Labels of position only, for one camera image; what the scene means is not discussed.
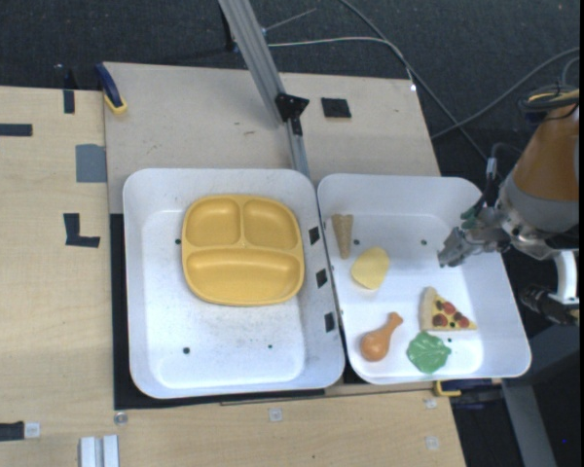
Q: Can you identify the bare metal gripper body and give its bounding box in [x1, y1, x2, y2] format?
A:
[460, 204, 568, 262]

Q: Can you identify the white plastic tray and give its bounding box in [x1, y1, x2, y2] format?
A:
[315, 172, 533, 386]
[122, 166, 347, 401]

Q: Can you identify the pizza slice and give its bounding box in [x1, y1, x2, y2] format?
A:
[419, 285, 479, 333]

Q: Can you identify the yellow potato chip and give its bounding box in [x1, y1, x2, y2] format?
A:
[349, 245, 391, 292]

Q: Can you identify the green lettuce leaf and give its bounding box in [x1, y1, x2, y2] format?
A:
[406, 330, 454, 376]

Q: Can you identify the beige ice cream cone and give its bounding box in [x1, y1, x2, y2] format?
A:
[330, 212, 355, 261]

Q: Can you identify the orange-brown chicken drumstick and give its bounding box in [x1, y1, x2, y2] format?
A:
[359, 311, 405, 364]

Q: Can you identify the yellow divided plate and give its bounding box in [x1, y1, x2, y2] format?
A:
[180, 193, 307, 307]

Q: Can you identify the pale wood board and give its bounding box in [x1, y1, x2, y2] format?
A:
[101, 60, 444, 399]

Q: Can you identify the black cylinder on white bracket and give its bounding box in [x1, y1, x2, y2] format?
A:
[519, 249, 581, 326]

